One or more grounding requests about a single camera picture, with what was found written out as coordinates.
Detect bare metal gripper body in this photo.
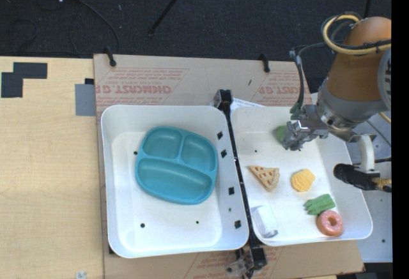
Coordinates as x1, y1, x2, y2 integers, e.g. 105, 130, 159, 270
298, 104, 357, 140

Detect green toy food piece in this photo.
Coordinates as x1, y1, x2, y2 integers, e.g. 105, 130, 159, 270
274, 125, 288, 143

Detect yellow toy corn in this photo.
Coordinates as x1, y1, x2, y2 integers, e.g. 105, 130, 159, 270
290, 168, 316, 193

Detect tan pie slice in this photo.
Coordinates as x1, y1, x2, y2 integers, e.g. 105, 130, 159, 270
248, 165, 281, 193

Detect thin black rod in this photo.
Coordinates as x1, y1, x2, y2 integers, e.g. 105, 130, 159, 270
220, 102, 258, 250

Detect green toy beans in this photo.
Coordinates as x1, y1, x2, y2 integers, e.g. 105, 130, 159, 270
303, 193, 337, 216

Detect white plastic tray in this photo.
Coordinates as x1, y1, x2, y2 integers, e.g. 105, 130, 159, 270
230, 105, 374, 247
100, 104, 250, 259

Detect pink doughnut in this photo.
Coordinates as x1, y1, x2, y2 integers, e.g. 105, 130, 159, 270
316, 209, 344, 238

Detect brown cardboard board red print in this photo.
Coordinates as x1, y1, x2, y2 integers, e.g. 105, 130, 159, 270
93, 53, 366, 279

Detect blue divided plate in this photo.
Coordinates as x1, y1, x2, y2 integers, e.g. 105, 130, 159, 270
134, 125, 219, 206

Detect black cylinder on white bracket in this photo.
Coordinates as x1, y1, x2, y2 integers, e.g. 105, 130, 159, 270
333, 134, 382, 192

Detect black block with thin wires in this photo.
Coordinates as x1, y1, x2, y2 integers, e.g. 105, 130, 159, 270
213, 89, 233, 109
249, 247, 268, 269

